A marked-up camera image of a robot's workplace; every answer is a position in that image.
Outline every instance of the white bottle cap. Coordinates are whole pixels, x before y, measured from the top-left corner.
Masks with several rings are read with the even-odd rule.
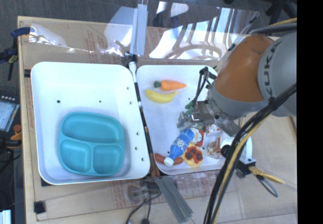
[[[164,159],[164,163],[166,166],[172,166],[174,164],[174,161],[170,157],[166,157]]]

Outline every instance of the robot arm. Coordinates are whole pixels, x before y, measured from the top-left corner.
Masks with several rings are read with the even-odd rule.
[[[229,136],[235,136],[240,127],[234,120],[259,111],[296,83],[296,38],[294,32],[276,41],[259,34],[243,39],[207,86],[207,98],[181,112],[178,129],[216,123]],[[296,116],[296,93],[273,115]]]

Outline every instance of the white tray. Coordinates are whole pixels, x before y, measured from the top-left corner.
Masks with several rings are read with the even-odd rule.
[[[53,185],[138,179],[150,168],[131,72],[119,65],[41,62],[31,70],[38,168]],[[74,111],[111,116],[125,132],[125,159],[113,176],[72,173],[59,160],[60,123]]]
[[[185,111],[185,105],[195,96],[199,71],[205,66],[184,66],[184,65],[145,65],[137,70],[137,81],[139,93],[142,101],[143,112],[147,122],[151,145],[154,153],[167,156],[170,145],[180,134],[177,129],[178,117],[181,111]],[[213,68],[208,70],[216,75]],[[178,90],[178,94],[169,103],[156,103],[151,101],[145,94],[147,88],[162,93],[159,88],[154,88],[154,81],[174,80],[185,83],[187,87]],[[198,100],[204,100],[207,89],[204,88]],[[225,134],[221,135],[221,143],[229,138]],[[224,163],[224,158],[215,159],[206,156],[207,146],[214,140],[214,136],[206,136],[203,148],[203,163],[198,167],[190,167],[186,163],[174,166],[166,166],[157,162],[157,167],[167,175],[176,175],[192,172],[201,172],[220,169]]]

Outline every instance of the transparent plastic sheet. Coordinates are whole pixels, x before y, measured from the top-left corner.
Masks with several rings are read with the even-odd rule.
[[[50,16],[53,14],[43,12],[44,18],[25,18],[19,23],[20,27],[31,27],[33,30],[28,36],[21,38],[26,76],[28,76],[28,71],[31,70],[33,65],[40,61],[120,64],[124,66],[128,63],[127,53],[131,45],[135,7],[128,8],[93,1],[74,0],[74,2],[81,4],[74,16],[68,14],[50,20]],[[145,53],[144,56],[139,56],[138,65],[189,63],[214,66],[223,58],[232,44],[243,38],[254,17],[257,17],[257,12],[148,1]],[[32,94],[29,78],[25,78],[25,86],[30,110],[32,108]],[[31,137],[34,137],[32,117],[33,112],[30,110],[29,130]],[[31,141],[31,145],[33,148],[36,147],[34,140]],[[32,150],[32,158],[33,161],[37,162],[35,149]],[[50,222],[51,219],[54,220],[63,216],[134,207],[139,199],[142,199],[140,195],[136,199],[131,199],[129,195],[124,194],[125,187],[142,187],[139,180],[90,183],[82,184],[81,187],[75,185],[68,185],[67,187],[43,186],[37,171],[37,167],[34,167],[35,201],[44,200],[48,209],[47,213],[37,215],[39,220],[48,219]],[[212,176],[211,178],[208,177],[210,178],[208,183],[199,185],[200,175],[208,175],[208,172],[174,176],[181,184],[188,177],[192,181],[190,184],[192,195],[185,194],[188,188],[186,185],[183,185],[180,191],[188,203],[193,203],[190,206],[195,213],[193,216],[194,223],[201,223],[207,206],[208,191],[215,182],[215,178]],[[274,206],[266,208],[267,204],[262,206],[262,204],[259,204],[258,197],[265,196],[264,198],[266,198],[270,195],[256,178],[248,177],[245,180],[233,180],[228,189],[228,197],[234,196],[233,201],[236,204],[233,207],[230,205],[231,200],[228,201],[228,204],[226,204],[226,200],[224,201],[224,205],[221,207],[223,216],[220,215],[220,221],[295,212],[294,204],[283,205],[279,209]],[[279,186],[278,189],[280,194],[285,196],[287,193],[286,197],[292,198],[295,196],[297,188],[295,192],[294,182],[289,182],[289,186]],[[198,189],[192,185],[193,183],[198,185]],[[258,195],[250,196],[250,191],[245,187],[248,187],[248,189],[256,187]],[[103,202],[106,202],[107,193],[104,193],[104,191],[109,191],[109,189],[112,190],[114,198],[120,200],[118,206],[110,203],[103,205],[102,208],[94,209],[93,205],[87,206],[87,204],[82,203],[83,206],[81,207],[80,202],[88,200],[89,195],[95,194]],[[243,193],[239,195],[240,197],[237,200],[237,192],[240,190]],[[194,205],[193,199],[201,196],[201,194],[194,194],[193,192],[199,191],[204,191],[205,195],[201,197],[200,201],[202,210],[196,211],[194,210],[196,205]],[[162,197],[158,200],[157,202],[163,202]],[[100,200],[93,199],[93,201],[98,205],[101,203]],[[71,209],[64,210],[63,203],[73,203],[73,206]],[[256,204],[258,210],[253,210],[250,207],[251,204]],[[166,204],[163,207],[171,213]],[[238,214],[232,214],[233,209],[239,209]]]

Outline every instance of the black clamp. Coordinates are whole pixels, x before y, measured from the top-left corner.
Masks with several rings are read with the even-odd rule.
[[[30,27],[19,28],[11,32],[13,37],[13,45],[10,48],[5,49],[0,53],[0,64],[8,62],[10,64],[8,81],[11,80],[12,71],[14,68],[14,62],[18,60],[18,50],[17,50],[17,39],[21,35],[27,35],[30,33]]]

